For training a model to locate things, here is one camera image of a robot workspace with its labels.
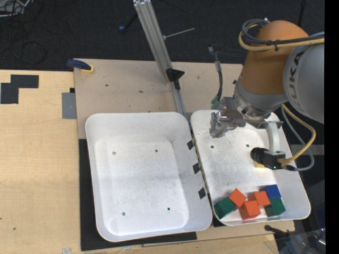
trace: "blue block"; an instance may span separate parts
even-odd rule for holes
[[[263,188],[263,190],[266,191],[267,196],[269,197],[269,199],[281,197],[280,191],[279,191],[278,186],[276,184],[266,185]]]

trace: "orange cube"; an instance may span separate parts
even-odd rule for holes
[[[257,201],[245,201],[239,208],[239,212],[243,220],[255,218],[261,214]]]
[[[266,191],[254,192],[252,195],[248,196],[249,201],[257,201],[259,206],[269,206],[271,204],[269,197],[267,196]]]
[[[247,199],[247,197],[242,192],[240,192],[238,188],[235,188],[228,197],[237,207],[241,207]]]

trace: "black clamp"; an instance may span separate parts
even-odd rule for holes
[[[166,74],[167,74],[168,80],[170,82],[174,82],[175,88],[180,89],[179,79],[185,74],[185,72],[181,70],[175,70],[175,69],[168,68],[166,70]]]

